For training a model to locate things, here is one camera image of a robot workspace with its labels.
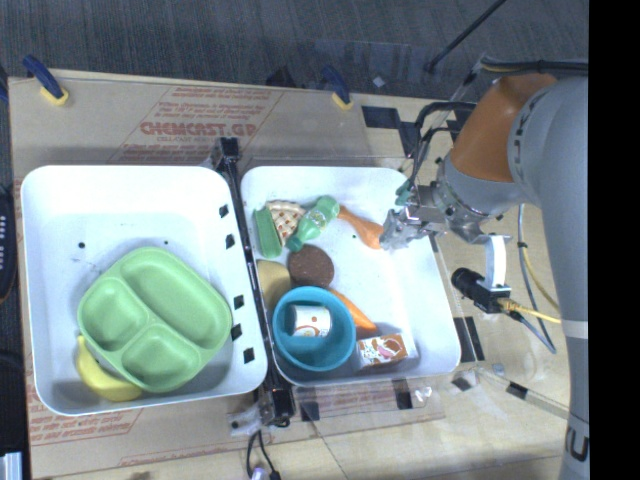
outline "plastic bottle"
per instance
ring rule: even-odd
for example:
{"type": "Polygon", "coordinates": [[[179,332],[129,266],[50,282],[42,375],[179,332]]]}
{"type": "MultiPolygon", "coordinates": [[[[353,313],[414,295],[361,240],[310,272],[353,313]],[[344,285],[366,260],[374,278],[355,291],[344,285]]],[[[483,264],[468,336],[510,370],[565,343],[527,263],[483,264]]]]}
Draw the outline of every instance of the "plastic bottle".
{"type": "Polygon", "coordinates": [[[305,242],[319,237],[338,213],[340,213],[338,201],[330,196],[322,196],[316,201],[315,206],[302,216],[296,232],[287,240],[287,248],[293,252],[302,249],[305,242]]]}

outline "banana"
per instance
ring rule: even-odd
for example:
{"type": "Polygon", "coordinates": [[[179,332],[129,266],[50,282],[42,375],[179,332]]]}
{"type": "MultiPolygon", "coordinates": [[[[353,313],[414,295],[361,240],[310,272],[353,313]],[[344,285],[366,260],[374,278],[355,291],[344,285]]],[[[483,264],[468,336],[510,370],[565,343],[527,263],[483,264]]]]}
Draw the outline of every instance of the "banana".
{"type": "Polygon", "coordinates": [[[142,389],[135,384],[105,372],[87,348],[82,335],[78,336],[76,369],[91,391],[112,402],[127,402],[142,395],[142,389]]]}

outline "green container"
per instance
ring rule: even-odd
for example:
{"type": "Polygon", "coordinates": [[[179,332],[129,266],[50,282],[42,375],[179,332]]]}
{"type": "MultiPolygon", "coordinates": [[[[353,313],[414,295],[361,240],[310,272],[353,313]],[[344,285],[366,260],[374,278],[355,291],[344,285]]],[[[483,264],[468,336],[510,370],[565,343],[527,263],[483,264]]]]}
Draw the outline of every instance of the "green container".
{"type": "Polygon", "coordinates": [[[227,301],[159,247],[142,247],[104,272],[82,297],[78,324],[97,359],[152,393],[179,388],[222,348],[227,301]]]}

